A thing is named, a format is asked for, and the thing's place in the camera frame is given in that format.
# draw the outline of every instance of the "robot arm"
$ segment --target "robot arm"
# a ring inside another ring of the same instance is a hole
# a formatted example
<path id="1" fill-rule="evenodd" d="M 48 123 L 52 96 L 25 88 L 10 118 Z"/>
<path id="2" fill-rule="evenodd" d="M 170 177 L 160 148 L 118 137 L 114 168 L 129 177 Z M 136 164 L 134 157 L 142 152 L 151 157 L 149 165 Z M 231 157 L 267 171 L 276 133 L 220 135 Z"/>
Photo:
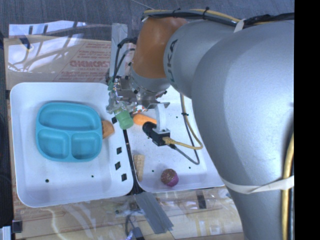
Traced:
<path id="1" fill-rule="evenodd" d="M 148 18 L 137 40 L 130 88 L 150 108 L 170 85 L 191 98 L 245 240 L 287 239 L 282 190 L 240 190 L 284 175 L 294 131 L 294 20 L 234 31 L 232 24 L 210 20 Z"/>

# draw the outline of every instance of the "white strap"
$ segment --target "white strap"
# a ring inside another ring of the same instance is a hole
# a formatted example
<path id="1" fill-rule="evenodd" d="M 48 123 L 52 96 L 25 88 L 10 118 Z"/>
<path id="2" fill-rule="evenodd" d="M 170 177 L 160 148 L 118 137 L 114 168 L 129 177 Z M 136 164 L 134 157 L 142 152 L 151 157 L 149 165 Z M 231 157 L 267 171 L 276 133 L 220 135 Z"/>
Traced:
<path id="1" fill-rule="evenodd" d="M 236 32 L 238 32 L 238 31 L 242 30 L 242 29 L 244 28 L 244 25 L 245 25 L 245 19 L 240 20 L 240 21 L 236 24 L 233 33 L 236 33 Z"/>
<path id="2" fill-rule="evenodd" d="M 272 190 L 288 190 L 295 186 L 295 176 L 291 176 L 289 178 L 277 180 L 271 182 L 269 184 L 263 186 L 246 186 L 246 185 L 236 185 L 228 182 L 227 180 L 221 178 L 223 183 L 229 189 L 242 193 L 242 194 L 252 194 L 257 192 L 264 192 L 264 191 L 272 191 Z"/>

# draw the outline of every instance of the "gray carpet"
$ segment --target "gray carpet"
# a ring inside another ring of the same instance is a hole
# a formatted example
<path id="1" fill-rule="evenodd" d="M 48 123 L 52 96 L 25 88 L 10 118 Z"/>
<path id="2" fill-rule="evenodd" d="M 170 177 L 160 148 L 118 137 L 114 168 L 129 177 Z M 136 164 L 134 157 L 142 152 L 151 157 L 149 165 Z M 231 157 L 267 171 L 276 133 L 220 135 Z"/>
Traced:
<path id="1" fill-rule="evenodd" d="M 123 23 L 129 36 L 141 29 L 141 15 L 145 9 L 205 9 L 209 7 L 235 18 L 258 15 L 278 15 L 295 11 L 295 0 L 0 0 L 0 31 L 8 36 L 9 24 L 36 24 L 56 20 L 70 20 L 94 24 Z M 95 38 L 109 40 L 109 33 L 95 33 Z M 0 50 L 0 114 L 7 118 L 4 54 Z M 1 125 L 0 154 L 0 228 L 13 219 L 11 195 L 8 122 Z"/>

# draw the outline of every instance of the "blue plate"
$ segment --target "blue plate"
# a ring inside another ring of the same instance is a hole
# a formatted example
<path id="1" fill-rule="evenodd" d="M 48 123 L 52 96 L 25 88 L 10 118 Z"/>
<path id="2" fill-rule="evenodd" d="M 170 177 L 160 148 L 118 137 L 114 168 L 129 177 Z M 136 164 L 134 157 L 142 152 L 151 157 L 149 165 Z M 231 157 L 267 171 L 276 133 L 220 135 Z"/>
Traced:
<path id="1" fill-rule="evenodd" d="M 86 162 L 102 148 L 102 123 L 91 107 L 50 102 L 40 108 L 35 126 L 36 146 L 47 159 Z"/>

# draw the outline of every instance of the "white tray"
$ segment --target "white tray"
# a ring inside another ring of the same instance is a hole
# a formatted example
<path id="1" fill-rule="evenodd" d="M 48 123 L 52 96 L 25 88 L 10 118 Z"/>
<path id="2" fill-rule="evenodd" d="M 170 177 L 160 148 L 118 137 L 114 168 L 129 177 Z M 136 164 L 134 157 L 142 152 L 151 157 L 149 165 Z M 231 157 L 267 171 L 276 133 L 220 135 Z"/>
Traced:
<path id="1" fill-rule="evenodd" d="M 186 112 L 189 114 L 189 122 L 197 137 L 202 141 L 194 119 L 192 101 L 187 97 L 184 99 Z M 190 139 L 181 114 L 180 94 L 171 86 L 167 90 L 167 94 L 158 98 L 158 101 L 170 102 L 170 105 L 165 109 L 166 127 L 170 130 L 170 137 L 178 142 L 190 145 Z M 154 109 L 149 109 L 144 114 L 156 118 Z M 127 132 L 132 155 L 145 155 L 143 179 L 138 182 L 143 190 L 156 193 L 205 189 L 224 185 L 205 147 L 197 151 L 200 164 L 195 165 L 176 150 L 168 146 L 154 144 L 151 139 L 148 139 L 140 125 L 134 124 Z M 193 142 L 195 146 L 199 146 L 194 138 Z M 192 149 L 179 145 L 177 147 L 196 161 L 196 155 Z M 174 169 L 177 172 L 179 182 L 174 187 L 161 182 L 161 174 L 165 169 Z"/>
<path id="2" fill-rule="evenodd" d="M 43 157 L 36 146 L 38 110 L 52 101 L 92 107 L 109 120 L 108 86 L 102 83 L 24 82 L 10 92 L 12 140 L 19 199 L 29 207 L 46 207 L 124 196 L 133 187 L 126 142 L 119 124 L 102 141 L 100 154 L 87 162 L 59 162 Z"/>

